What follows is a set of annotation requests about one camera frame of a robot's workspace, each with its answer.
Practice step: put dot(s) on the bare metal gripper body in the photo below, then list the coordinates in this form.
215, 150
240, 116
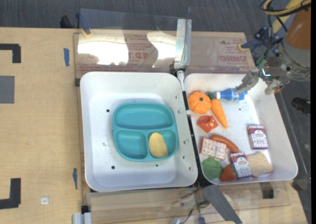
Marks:
275, 73

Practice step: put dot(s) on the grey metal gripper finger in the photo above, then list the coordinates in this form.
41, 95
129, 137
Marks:
249, 81
271, 86

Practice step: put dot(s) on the blue bottle with white cap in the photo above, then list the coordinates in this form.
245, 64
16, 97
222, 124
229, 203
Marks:
228, 94

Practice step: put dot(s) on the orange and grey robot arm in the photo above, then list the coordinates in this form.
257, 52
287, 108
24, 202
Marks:
298, 33

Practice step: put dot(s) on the white plastic tray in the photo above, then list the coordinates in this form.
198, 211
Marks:
276, 119
98, 124

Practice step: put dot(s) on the orange carrot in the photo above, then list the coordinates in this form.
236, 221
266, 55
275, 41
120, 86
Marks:
219, 112

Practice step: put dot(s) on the maroon and white carton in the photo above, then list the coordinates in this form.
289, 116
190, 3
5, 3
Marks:
258, 137
240, 165

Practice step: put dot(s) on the orange pumpkin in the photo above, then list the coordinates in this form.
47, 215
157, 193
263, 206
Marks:
198, 103

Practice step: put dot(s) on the orange sausage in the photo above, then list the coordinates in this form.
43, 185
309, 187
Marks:
225, 142

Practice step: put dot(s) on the orange and white carton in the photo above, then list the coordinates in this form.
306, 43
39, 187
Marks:
212, 149

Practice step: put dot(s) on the beige bread slice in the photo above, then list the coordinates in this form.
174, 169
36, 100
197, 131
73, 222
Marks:
261, 165

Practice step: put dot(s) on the red strawberry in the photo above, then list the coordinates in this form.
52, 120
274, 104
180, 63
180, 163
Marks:
228, 173

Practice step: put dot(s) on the green lettuce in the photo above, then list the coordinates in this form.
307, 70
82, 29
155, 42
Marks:
211, 168

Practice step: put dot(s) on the yellow potato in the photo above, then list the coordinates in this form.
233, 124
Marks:
158, 145

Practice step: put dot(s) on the blue divided plate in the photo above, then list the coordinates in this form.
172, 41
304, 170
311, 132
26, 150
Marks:
138, 119

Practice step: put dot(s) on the black cylinder on white bracket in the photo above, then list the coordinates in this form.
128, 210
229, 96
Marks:
301, 105

